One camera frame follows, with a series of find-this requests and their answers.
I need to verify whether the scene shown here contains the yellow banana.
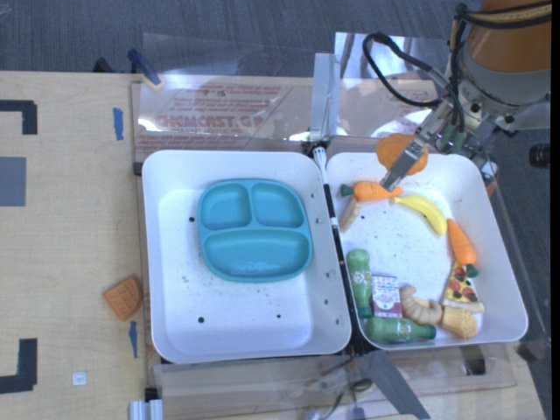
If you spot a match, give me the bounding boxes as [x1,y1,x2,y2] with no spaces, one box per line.
[389,193,449,237]

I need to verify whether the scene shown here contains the orange carrot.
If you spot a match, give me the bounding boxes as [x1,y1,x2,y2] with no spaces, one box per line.
[445,217,480,279]
[339,180,405,203]

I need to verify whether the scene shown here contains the beige croissant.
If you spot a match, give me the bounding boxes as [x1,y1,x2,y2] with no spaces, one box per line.
[398,283,445,326]

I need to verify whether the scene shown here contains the green bottle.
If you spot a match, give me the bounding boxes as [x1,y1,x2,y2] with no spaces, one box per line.
[346,248,375,319]
[364,315,438,345]

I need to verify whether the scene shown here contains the pizza slice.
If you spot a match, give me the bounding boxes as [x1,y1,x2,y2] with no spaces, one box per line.
[441,260,487,315]

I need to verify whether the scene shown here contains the beige bread stick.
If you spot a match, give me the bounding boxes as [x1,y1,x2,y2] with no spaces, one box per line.
[338,199,363,234]

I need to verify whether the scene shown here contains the orange waffle biscuit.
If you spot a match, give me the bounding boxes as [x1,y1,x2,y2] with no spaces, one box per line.
[102,275,144,322]

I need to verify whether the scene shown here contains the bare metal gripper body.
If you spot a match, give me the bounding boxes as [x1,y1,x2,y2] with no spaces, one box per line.
[410,83,529,156]

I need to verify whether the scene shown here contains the white plastic tray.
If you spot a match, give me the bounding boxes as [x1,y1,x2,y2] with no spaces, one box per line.
[141,149,353,365]
[325,150,529,352]

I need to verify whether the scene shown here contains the blue divided plate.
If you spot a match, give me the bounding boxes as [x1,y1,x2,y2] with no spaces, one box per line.
[196,178,314,284]

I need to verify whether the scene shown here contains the brown cardboard board, red print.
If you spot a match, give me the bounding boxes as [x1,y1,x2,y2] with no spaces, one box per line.
[130,74,520,392]

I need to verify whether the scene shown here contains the yellow ice cream cone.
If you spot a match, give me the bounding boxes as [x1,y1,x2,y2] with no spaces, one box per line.
[438,305,480,340]

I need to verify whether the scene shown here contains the black cylinder on white bracket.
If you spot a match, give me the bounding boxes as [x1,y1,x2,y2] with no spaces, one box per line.
[498,101,552,169]

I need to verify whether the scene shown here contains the red and white carton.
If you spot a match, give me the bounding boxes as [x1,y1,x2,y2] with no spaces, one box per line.
[370,273,403,319]

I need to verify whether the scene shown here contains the orange toy pumpkin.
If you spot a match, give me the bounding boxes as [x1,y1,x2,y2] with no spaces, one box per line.
[375,133,430,178]

